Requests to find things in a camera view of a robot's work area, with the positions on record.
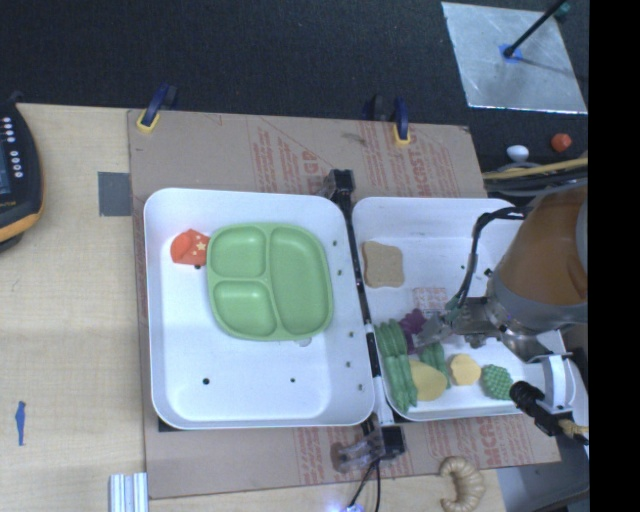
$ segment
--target white ball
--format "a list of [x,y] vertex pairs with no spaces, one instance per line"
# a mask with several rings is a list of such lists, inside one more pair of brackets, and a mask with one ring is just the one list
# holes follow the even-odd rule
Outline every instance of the white ball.
[[507,148],[507,155],[514,162],[524,162],[529,158],[529,150],[524,146],[509,146]]

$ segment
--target white tray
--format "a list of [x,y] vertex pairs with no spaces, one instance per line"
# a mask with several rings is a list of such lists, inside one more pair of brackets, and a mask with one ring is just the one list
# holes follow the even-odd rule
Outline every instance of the white tray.
[[[307,346],[234,338],[215,322],[206,269],[175,264],[187,229],[281,222],[314,234],[327,256],[333,317]],[[374,390],[344,217],[317,196],[163,189],[144,208],[153,404],[180,429],[354,425]]]
[[[476,219],[485,212],[513,206],[498,199],[366,198],[353,212],[353,225],[363,269],[362,244],[376,241],[398,247],[403,253],[404,284],[400,287],[365,286],[371,320],[375,325],[393,318],[400,321],[418,307],[416,296],[444,289],[441,297],[449,300],[458,291],[466,272],[471,250],[471,232]],[[478,244],[478,266],[469,297],[486,292],[486,269],[495,269],[515,233],[519,221],[494,220],[482,231]],[[547,333],[540,341],[554,352],[564,352],[557,333]],[[514,382],[526,380],[544,388],[540,364],[524,364],[495,338],[473,349],[462,336],[442,342],[445,359],[454,354],[469,354],[481,367],[495,364],[506,368]],[[418,402],[402,414],[387,390],[387,400],[405,418],[427,421],[475,416],[514,414],[520,411],[510,400],[495,400],[485,395],[477,382],[471,386],[452,385],[437,400]]]

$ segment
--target green plate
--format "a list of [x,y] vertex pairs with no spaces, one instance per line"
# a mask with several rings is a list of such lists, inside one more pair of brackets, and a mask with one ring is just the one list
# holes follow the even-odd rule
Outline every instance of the green plate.
[[301,340],[322,332],[333,313],[322,244],[291,224],[235,224],[207,248],[213,315],[232,336]]

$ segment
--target display screen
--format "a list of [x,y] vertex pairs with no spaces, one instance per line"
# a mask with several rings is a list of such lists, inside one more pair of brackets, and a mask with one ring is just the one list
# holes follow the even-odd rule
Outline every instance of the display screen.
[[7,168],[7,159],[5,157],[4,149],[0,145],[0,195],[11,193],[9,169]]

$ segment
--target blue clamp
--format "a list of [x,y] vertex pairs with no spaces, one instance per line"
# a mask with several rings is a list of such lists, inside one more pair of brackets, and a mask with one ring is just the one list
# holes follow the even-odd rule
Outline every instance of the blue clamp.
[[402,146],[411,142],[411,136],[409,135],[409,113],[407,112],[407,105],[404,100],[397,96],[393,102],[393,135],[396,139],[396,143]]
[[160,119],[158,111],[172,108],[176,102],[177,92],[178,89],[175,86],[163,82],[151,98],[149,106],[138,117],[136,121],[138,130],[143,133],[151,133]]

